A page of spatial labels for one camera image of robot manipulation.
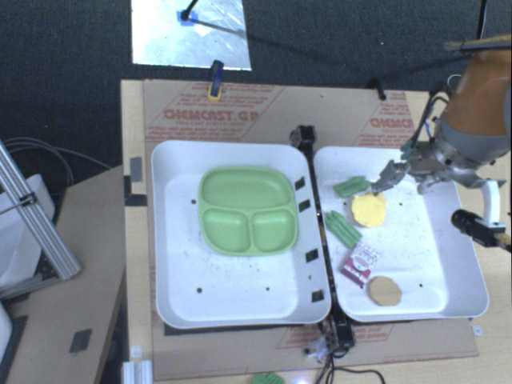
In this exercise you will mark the green ribbed toy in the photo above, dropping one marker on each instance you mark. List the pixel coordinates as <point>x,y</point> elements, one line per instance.
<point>268,379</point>

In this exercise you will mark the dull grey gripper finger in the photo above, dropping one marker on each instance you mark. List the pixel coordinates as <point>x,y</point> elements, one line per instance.
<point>390,176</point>
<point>427,184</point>

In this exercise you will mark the brown cardboard board red print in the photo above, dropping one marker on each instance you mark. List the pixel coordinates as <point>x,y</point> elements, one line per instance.
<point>264,106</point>

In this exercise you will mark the white plastic tray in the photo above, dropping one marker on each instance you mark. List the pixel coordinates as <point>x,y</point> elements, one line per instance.
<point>240,290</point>
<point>424,254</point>

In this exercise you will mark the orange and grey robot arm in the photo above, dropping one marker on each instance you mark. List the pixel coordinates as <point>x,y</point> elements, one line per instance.
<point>480,94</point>

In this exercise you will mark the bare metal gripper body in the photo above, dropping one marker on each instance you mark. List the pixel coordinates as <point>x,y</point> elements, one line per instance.
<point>444,164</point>

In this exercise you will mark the green toy beans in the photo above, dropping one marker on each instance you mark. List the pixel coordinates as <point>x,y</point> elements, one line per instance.
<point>350,186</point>
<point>342,228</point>

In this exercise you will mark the brown round biscuit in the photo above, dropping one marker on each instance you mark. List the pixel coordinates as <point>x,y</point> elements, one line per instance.
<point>385,291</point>

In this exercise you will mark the black cylinder on white bracket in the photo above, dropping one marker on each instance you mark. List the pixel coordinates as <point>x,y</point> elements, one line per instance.
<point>476,222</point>

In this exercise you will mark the green divided plate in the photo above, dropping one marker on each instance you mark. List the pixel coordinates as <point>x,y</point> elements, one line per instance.
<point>244,198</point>

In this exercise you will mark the thin black rod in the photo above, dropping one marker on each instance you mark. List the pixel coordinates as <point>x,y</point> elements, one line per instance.
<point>320,210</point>

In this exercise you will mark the yellow round biscuit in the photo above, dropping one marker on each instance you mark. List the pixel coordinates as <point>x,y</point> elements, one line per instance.
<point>369,212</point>

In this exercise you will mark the red and white packet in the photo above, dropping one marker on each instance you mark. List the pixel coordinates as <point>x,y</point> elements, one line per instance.
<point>360,263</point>

